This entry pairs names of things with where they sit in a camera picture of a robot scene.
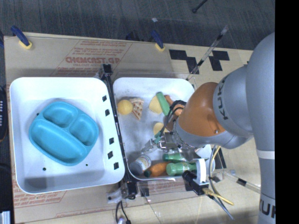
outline yellow ball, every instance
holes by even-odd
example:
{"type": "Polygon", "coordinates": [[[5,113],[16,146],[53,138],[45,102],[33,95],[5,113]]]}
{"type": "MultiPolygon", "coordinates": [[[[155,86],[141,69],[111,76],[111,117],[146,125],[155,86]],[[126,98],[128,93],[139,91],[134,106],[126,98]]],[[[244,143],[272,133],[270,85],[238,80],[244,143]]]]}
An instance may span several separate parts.
{"type": "Polygon", "coordinates": [[[117,104],[117,110],[120,114],[127,115],[133,110],[133,105],[130,101],[123,99],[117,104]]]}

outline yellow clamp pad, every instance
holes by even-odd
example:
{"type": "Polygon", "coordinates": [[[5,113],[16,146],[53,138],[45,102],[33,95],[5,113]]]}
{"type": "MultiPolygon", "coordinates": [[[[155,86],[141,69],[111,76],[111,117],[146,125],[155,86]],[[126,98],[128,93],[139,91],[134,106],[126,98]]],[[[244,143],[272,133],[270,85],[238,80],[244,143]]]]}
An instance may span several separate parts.
{"type": "Polygon", "coordinates": [[[24,43],[22,43],[21,41],[19,41],[19,44],[20,44],[23,48],[29,50],[29,49],[32,47],[32,42],[31,42],[31,41],[28,41],[28,42],[29,42],[29,45],[28,45],[28,46],[26,46],[26,45],[25,45],[24,43]]]}
{"type": "Polygon", "coordinates": [[[159,51],[164,51],[165,50],[165,46],[163,45],[163,48],[161,48],[158,43],[155,44],[155,47],[159,50],[159,51]]]}

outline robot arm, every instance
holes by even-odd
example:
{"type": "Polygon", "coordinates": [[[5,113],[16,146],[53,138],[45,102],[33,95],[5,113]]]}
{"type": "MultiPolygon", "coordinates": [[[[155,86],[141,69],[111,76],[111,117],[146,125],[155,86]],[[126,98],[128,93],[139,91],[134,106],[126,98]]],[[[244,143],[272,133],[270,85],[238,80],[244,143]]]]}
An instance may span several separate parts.
{"type": "Polygon", "coordinates": [[[184,150],[215,144],[235,148],[255,138],[261,169],[259,224],[275,223],[275,34],[255,48],[249,64],[219,84],[206,83],[187,102],[173,128],[184,150]]]}

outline yellow cable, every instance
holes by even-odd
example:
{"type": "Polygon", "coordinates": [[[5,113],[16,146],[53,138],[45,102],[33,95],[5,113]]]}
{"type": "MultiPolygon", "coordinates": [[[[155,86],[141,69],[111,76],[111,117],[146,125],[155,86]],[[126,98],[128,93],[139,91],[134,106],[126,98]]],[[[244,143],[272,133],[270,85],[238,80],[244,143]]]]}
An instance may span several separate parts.
{"type": "MultiPolygon", "coordinates": [[[[218,146],[218,147],[216,148],[216,151],[215,151],[215,153],[214,153],[213,156],[212,156],[211,164],[213,163],[213,160],[215,159],[216,155],[218,154],[218,151],[219,151],[220,148],[221,148],[220,146],[218,146]]],[[[212,173],[212,165],[210,165],[209,169],[210,169],[210,173],[212,173]]],[[[213,185],[213,182],[211,182],[211,185],[213,186],[213,189],[214,189],[215,192],[211,191],[211,190],[208,189],[208,188],[204,188],[204,189],[206,190],[206,191],[204,191],[204,192],[205,192],[205,193],[206,193],[206,192],[209,193],[209,194],[207,194],[207,195],[215,196],[215,197],[217,197],[217,198],[222,199],[223,201],[225,201],[226,203],[228,203],[228,204],[230,204],[230,205],[234,205],[233,202],[231,202],[230,200],[228,200],[228,199],[226,199],[226,198],[224,198],[224,197],[222,197],[222,196],[220,195],[220,193],[216,190],[215,186],[213,185]]]]}

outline orange toy bottle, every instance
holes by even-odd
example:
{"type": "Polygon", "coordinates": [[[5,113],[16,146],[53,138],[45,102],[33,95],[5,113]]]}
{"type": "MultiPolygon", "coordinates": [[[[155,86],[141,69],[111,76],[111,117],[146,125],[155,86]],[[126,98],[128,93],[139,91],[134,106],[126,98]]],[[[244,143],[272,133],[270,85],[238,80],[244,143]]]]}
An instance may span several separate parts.
{"type": "Polygon", "coordinates": [[[146,176],[146,177],[158,177],[158,176],[167,175],[166,166],[169,163],[170,162],[160,162],[160,163],[157,163],[157,164],[151,166],[149,169],[147,169],[144,172],[144,176],[146,176]]]}

